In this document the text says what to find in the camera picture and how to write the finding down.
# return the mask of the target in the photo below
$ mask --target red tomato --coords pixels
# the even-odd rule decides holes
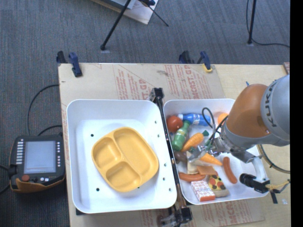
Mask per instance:
[[[177,130],[183,126],[183,121],[179,117],[173,115],[167,118],[166,125],[170,132],[176,133]]]

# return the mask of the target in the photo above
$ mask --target toy hot dog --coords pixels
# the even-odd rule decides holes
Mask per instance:
[[[199,173],[197,174],[186,174],[183,172],[179,172],[179,178],[181,180],[187,181],[187,182],[193,182],[193,181],[200,181],[204,179],[206,175],[201,175]]]
[[[224,167],[225,174],[228,177],[228,180],[231,183],[236,184],[238,182],[238,179],[235,177],[235,175],[232,172],[231,160],[229,159],[229,157],[224,157],[223,158],[223,167]]]

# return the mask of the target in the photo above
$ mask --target camera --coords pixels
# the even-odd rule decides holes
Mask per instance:
[[[247,173],[243,173],[240,175],[240,182],[248,187],[253,188],[254,190],[256,190],[257,192],[260,193],[265,193],[268,192],[268,188],[266,187],[267,184],[270,183],[270,181],[265,181],[265,182],[258,182],[255,181],[256,176],[253,176],[251,174],[247,174]]]

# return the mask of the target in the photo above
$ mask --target orange carrot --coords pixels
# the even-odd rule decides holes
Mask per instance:
[[[204,139],[204,135],[202,133],[196,133],[192,137],[186,141],[183,148],[181,149],[182,152],[189,150],[192,146],[197,146],[200,144]]]
[[[205,161],[207,163],[211,163],[211,164],[215,164],[215,165],[219,165],[222,166],[222,162],[219,161],[217,158],[215,158],[214,156],[206,153],[204,156],[202,156],[200,158],[201,161]]]

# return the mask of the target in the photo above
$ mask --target toy pizza slice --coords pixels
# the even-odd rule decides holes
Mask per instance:
[[[214,192],[217,198],[229,195],[229,190],[226,189],[217,172],[216,174],[209,175],[208,186]]]

